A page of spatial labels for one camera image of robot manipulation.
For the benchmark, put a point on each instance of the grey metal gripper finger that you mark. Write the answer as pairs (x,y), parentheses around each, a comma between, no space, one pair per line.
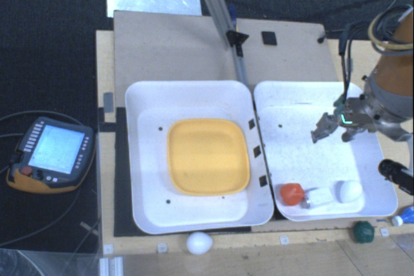
(326,126)
(351,134)

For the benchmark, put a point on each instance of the yellow plate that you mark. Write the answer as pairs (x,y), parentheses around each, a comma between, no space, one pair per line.
(208,156)

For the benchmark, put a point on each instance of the white plastic tray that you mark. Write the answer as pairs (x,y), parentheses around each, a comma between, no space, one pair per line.
(152,171)
(300,155)

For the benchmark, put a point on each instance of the white egg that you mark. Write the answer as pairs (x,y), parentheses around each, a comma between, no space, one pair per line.
(199,243)
(350,191)

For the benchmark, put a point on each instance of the green round toy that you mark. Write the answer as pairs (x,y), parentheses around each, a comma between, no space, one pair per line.
(363,231)

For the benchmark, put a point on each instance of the red round toy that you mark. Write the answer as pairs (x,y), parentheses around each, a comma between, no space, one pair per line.
(291,194)

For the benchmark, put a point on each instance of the black cylinder on white bracket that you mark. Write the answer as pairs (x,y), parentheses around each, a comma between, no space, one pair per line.
(395,172)

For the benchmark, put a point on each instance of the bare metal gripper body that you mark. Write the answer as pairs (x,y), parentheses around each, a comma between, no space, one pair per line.
(363,115)

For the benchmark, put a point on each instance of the blue bottle with white cap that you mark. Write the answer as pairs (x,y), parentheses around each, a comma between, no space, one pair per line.
(404,217)

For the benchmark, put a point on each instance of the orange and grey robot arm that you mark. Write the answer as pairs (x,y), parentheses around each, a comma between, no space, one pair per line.
(395,74)

